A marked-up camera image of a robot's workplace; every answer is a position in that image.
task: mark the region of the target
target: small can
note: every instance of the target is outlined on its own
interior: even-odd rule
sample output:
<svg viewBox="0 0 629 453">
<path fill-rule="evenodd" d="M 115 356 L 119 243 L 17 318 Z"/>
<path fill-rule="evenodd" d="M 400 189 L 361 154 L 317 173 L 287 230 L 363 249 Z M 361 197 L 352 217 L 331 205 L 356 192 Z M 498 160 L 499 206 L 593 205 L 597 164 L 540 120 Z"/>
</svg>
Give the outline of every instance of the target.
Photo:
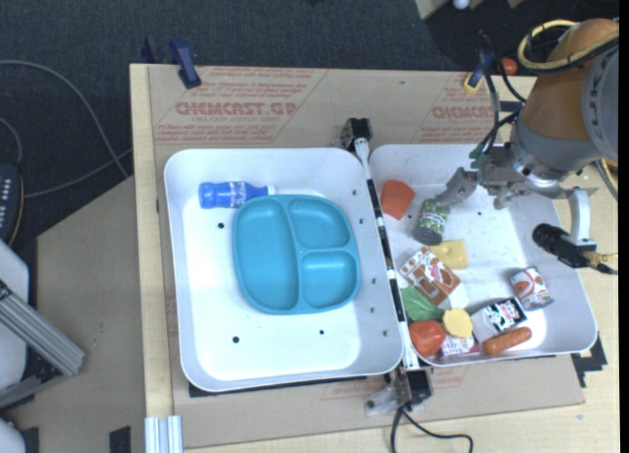
<svg viewBox="0 0 629 453">
<path fill-rule="evenodd" d="M 515 273 L 511 277 L 511 285 L 525 310 L 537 310 L 553 301 L 536 266 L 529 266 Z"/>
<path fill-rule="evenodd" d="M 449 214 L 448 205 L 438 205 L 434 199 L 424 200 L 415 228 L 411 232 L 413 238 L 424 245 L 439 245 L 443 240 Z"/>
</svg>

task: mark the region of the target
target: blue clamp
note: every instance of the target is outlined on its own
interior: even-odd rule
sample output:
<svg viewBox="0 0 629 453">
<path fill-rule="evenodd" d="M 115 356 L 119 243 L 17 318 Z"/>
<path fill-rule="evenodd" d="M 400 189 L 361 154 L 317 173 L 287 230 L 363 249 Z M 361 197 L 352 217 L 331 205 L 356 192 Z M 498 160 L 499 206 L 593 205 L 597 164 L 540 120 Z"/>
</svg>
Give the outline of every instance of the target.
<svg viewBox="0 0 629 453">
<path fill-rule="evenodd" d="M 142 63 L 144 64 L 161 64 L 165 63 L 159 56 L 159 48 L 155 38 L 150 35 L 144 40 L 144 44 L 141 51 Z"/>
<path fill-rule="evenodd" d="M 188 43 L 181 37 L 174 37 L 169 45 L 174 61 L 181 65 L 179 77 L 184 83 L 184 86 L 188 89 L 200 86 L 200 77 L 195 70 L 195 64 L 193 63 L 193 57 Z"/>
<path fill-rule="evenodd" d="M 491 64 L 495 61 L 493 53 L 484 51 L 483 54 L 485 55 L 484 60 L 479 62 L 474 71 L 469 73 L 463 81 L 463 89 L 469 94 L 474 94 L 478 91 L 485 71 L 488 71 L 491 68 Z"/>
</svg>

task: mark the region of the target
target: green can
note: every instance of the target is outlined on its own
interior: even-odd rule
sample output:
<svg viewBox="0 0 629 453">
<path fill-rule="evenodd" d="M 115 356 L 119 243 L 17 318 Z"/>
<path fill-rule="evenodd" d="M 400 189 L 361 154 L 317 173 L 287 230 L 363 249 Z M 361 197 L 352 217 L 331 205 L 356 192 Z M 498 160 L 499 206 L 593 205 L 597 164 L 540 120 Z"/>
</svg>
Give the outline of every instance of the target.
<svg viewBox="0 0 629 453">
<path fill-rule="evenodd" d="M 438 205 L 432 198 L 424 200 L 418 213 L 413 238 L 424 245 L 439 245 L 450 214 L 448 205 Z"/>
</svg>

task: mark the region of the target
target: yellow toy cheese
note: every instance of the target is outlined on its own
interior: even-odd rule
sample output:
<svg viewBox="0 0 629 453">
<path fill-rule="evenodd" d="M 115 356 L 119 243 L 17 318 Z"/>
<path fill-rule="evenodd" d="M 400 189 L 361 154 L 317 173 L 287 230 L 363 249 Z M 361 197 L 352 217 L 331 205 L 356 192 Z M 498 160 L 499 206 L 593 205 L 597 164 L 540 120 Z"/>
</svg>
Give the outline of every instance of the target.
<svg viewBox="0 0 629 453">
<path fill-rule="evenodd" d="M 434 255 L 451 269 L 464 269 L 468 267 L 468 255 L 465 252 L 463 240 L 449 240 L 439 245 L 429 247 Z"/>
<path fill-rule="evenodd" d="M 451 336 L 458 336 L 459 338 L 472 336 L 473 325 L 470 314 L 462 308 L 446 310 L 442 322 L 445 331 Z"/>
</svg>

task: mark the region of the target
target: wire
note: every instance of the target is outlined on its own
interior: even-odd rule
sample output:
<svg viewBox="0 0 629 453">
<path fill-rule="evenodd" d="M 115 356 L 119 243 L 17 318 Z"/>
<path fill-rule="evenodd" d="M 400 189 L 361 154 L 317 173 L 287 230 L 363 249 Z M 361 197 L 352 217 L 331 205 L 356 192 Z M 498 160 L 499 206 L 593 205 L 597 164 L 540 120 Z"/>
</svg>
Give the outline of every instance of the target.
<svg viewBox="0 0 629 453">
<path fill-rule="evenodd" d="M 498 123 L 489 131 L 489 133 L 487 135 L 485 135 L 485 138 L 481 141 L 482 144 L 485 144 L 491 137 L 496 136 L 498 129 L 503 127 L 506 124 L 509 123 L 513 123 L 516 118 L 518 117 L 518 113 L 517 112 L 512 112 L 511 114 L 509 114 L 508 116 L 506 116 L 505 118 L 502 118 L 500 121 L 498 121 Z"/>
<path fill-rule="evenodd" d="M 493 109 L 493 133 L 489 138 L 489 144 L 487 146 L 487 148 L 491 148 L 493 146 L 498 131 L 500 102 L 498 101 L 498 92 L 495 90 L 495 85 L 493 84 L 493 80 L 491 79 L 489 71 L 487 70 L 486 55 L 483 49 L 479 52 L 479 58 L 481 60 L 481 68 L 483 70 L 483 76 L 485 78 L 487 89 L 489 90 L 489 96 L 491 97 L 491 107 Z"/>
<path fill-rule="evenodd" d="M 613 269 L 605 264 L 611 260 L 618 260 L 618 253 L 600 254 L 594 251 L 587 251 L 583 253 L 583 257 L 588 261 L 590 268 L 595 269 L 596 271 L 600 271 L 601 273 L 606 273 L 608 275 L 618 274 L 617 269 Z"/>
<path fill-rule="evenodd" d="M 533 39 L 540 33 L 546 31 L 549 28 L 565 27 L 572 28 L 577 25 L 575 22 L 569 20 L 554 20 L 552 22 L 546 22 L 533 28 L 520 42 L 518 46 L 518 60 L 520 63 L 529 69 L 531 72 L 537 74 L 554 74 L 564 72 L 569 69 L 580 67 L 584 62 L 591 60 L 608 48 L 618 45 L 619 43 L 619 30 L 615 30 L 612 33 L 602 37 L 601 39 L 593 42 L 589 46 L 571 53 L 566 58 L 561 60 L 555 60 L 553 62 L 538 63 L 529 60 L 525 54 Z"/>
<path fill-rule="evenodd" d="M 18 216 L 16 217 L 16 222 L 15 222 L 15 227 L 13 228 L 13 233 L 11 234 L 11 236 L 9 237 L 9 240 L 7 241 L 7 244 L 9 245 L 9 247 L 13 246 L 13 243 L 15 242 L 16 237 L 18 236 L 18 229 L 20 229 L 20 224 L 22 223 L 22 216 L 24 215 L 24 200 L 25 200 L 24 182 L 23 182 L 22 176 L 20 176 L 20 198 L 19 198 L 19 204 L 18 204 Z"/>
<path fill-rule="evenodd" d="M 91 119 L 93 120 L 94 125 L 96 125 L 96 128 L 98 129 L 98 132 L 100 133 L 100 136 L 102 137 L 102 140 L 105 143 L 105 146 L 109 150 L 109 154 L 112 157 L 112 161 L 114 163 L 116 163 L 116 166 L 118 167 L 118 170 L 120 170 L 120 172 L 122 173 L 122 175 L 125 178 L 129 177 L 129 174 L 127 173 L 127 170 L 125 170 L 125 168 L 122 166 L 122 163 L 118 159 L 118 156 L 116 155 L 116 152 L 114 151 L 113 147 L 111 146 L 111 143 L 109 142 L 109 139 L 107 138 L 107 136 L 105 135 L 105 132 L 103 131 L 102 127 L 100 126 L 100 121 L 98 120 L 98 117 L 96 116 L 96 113 L 93 111 L 93 109 L 91 108 L 91 105 L 89 105 L 89 102 L 86 100 L 86 98 L 83 96 L 83 94 L 79 91 L 79 89 L 75 85 L 73 85 L 73 83 L 71 81 L 69 81 L 67 78 L 65 78 L 64 76 L 62 76 L 58 72 L 54 71 L 53 69 L 49 69 L 46 66 L 35 64 L 35 63 L 32 63 L 32 62 L 25 62 L 25 61 L 22 61 L 22 60 L 0 60 L 0 66 L 2 66 L 2 65 L 17 66 L 17 67 L 31 67 L 33 69 L 37 69 L 39 71 L 43 71 L 43 72 L 45 72 L 47 74 L 50 74 L 50 75 L 54 76 L 55 78 L 57 78 L 58 80 L 63 82 L 67 87 L 69 87 L 77 95 L 77 97 L 81 100 L 83 105 L 86 107 L 87 112 L 91 116 Z"/>
<path fill-rule="evenodd" d="M 427 430 L 426 428 L 424 428 L 423 426 L 421 426 L 420 424 L 418 424 L 417 422 L 415 422 L 415 420 L 413 420 L 413 418 L 411 418 L 411 416 L 406 412 L 406 410 L 404 409 L 404 406 L 400 406 L 395 412 L 395 417 L 393 418 L 393 425 L 391 427 L 390 443 L 391 443 L 392 453 L 397 453 L 397 450 L 395 449 L 395 435 L 396 435 L 397 428 L 400 424 L 400 419 L 402 418 L 402 416 L 404 416 L 416 428 L 418 428 L 423 433 L 431 437 L 436 437 L 437 439 L 467 439 L 470 442 L 470 449 L 468 450 L 468 453 L 472 453 L 474 451 L 474 440 L 472 439 L 470 435 L 466 433 L 439 434 L 439 433 L 431 432 Z"/>
<path fill-rule="evenodd" d="M 4 118 L 0 118 L 0 123 L 2 123 L 5 127 L 7 127 L 7 129 L 9 130 L 9 132 L 11 132 L 13 134 L 13 137 L 16 140 L 16 144 L 18 145 L 18 157 L 16 158 L 16 166 L 20 166 L 20 164 L 22 163 L 22 158 L 23 158 L 23 148 L 22 148 L 22 141 L 20 140 L 20 136 L 18 135 L 18 132 L 16 132 L 16 129 L 13 128 L 11 126 L 11 124 L 5 120 Z"/>
<path fill-rule="evenodd" d="M 515 96 L 522 103 L 526 102 L 527 99 L 524 96 L 522 96 L 520 94 L 520 92 L 518 92 L 518 90 L 516 88 L 513 87 L 513 85 L 509 81 L 509 78 L 507 78 L 506 72 L 504 70 L 504 64 L 502 63 L 502 57 L 496 56 L 496 52 L 493 49 L 493 45 L 491 43 L 491 40 L 489 39 L 489 36 L 485 32 L 483 32 L 482 30 L 479 32 L 479 34 L 485 40 L 487 46 L 489 47 L 489 51 L 491 52 L 491 54 L 493 54 L 493 57 L 496 59 L 497 66 L 498 66 L 498 72 L 500 73 L 500 76 L 502 77 L 502 80 L 504 81 L 504 84 L 507 86 L 507 88 L 509 89 L 509 91 L 511 92 L 511 94 L 513 96 Z"/>
<path fill-rule="evenodd" d="M 121 159 L 121 158 L 125 157 L 127 154 L 130 154 L 132 150 L 133 150 L 132 148 L 127 149 L 125 152 L 120 154 L 116 159 Z M 108 161 L 107 163 L 105 163 L 103 165 L 100 165 L 98 168 L 95 168 L 91 172 L 88 172 L 85 175 L 82 175 L 81 177 L 79 177 L 79 178 L 77 178 L 77 179 L 75 179 L 73 181 L 69 181 L 67 183 L 61 184 L 60 186 L 56 186 L 54 188 L 49 188 L 47 190 L 38 191 L 36 193 L 28 193 L 27 195 L 24 196 L 24 198 L 43 197 L 44 195 L 50 195 L 51 193 L 56 193 L 57 191 L 65 190 L 66 188 L 70 188 L 70 187 L 74 186 L 75 184 L 78 184 L 78 183 L 88 179 L 92 175 L 96 175 L 98 172 L 101 172 L 102 170 L 104 170 L 105 168 L 107 168 L 108 166 L 111 166 L 113 164 L 114 164 L 114 160 L 112 159 L 111 161 Z"/>
</svg>

